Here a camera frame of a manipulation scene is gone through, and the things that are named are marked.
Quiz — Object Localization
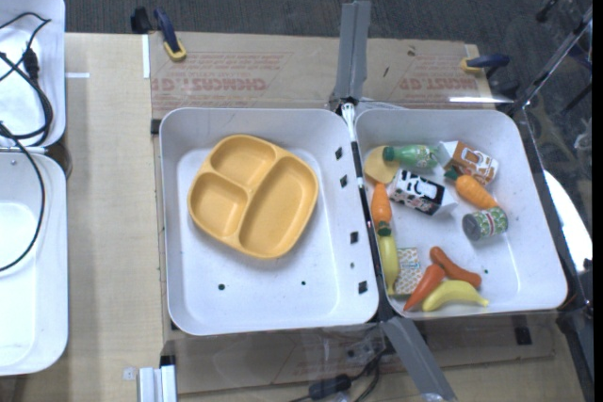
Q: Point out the yellow divided plate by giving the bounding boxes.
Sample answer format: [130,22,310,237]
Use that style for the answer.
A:
[187,134,321,261]

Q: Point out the brown cardboard board red print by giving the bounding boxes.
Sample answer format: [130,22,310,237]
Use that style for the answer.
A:
[148,30,558,394]

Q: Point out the orange carrot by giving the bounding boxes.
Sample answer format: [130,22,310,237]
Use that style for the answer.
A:
[444,167,500,211]
[370,182,394,237]
[402,263,447,313]

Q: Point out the green plastic bottle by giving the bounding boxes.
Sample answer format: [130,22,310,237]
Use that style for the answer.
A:
[382,143,441,170]

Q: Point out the black and white milk carton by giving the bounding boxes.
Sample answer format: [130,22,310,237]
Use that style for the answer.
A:
[385,169,460,217]

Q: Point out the yellow banana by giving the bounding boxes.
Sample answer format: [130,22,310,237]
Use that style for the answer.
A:
[378,232,402,297]
[421,279,491,314]

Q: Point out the white plastic tray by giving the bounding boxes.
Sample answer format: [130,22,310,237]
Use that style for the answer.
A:
[0,0,67,153]
[353,107,570,322]
[158,106,381,337]
[0,152,70,378]

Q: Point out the orange and white packet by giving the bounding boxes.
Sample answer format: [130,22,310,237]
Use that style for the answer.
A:
[393,247,425,297]

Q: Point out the orange and white carton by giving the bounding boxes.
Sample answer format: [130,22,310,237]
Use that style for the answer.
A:
[439,139,500,186]

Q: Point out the orange sausage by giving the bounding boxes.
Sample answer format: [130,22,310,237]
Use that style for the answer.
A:
[429,246,483,290]

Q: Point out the green can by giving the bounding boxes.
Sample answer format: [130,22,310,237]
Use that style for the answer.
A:
[461,206,510,243]

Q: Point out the black cable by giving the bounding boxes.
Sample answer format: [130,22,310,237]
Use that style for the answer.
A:
[0,11,55,273]

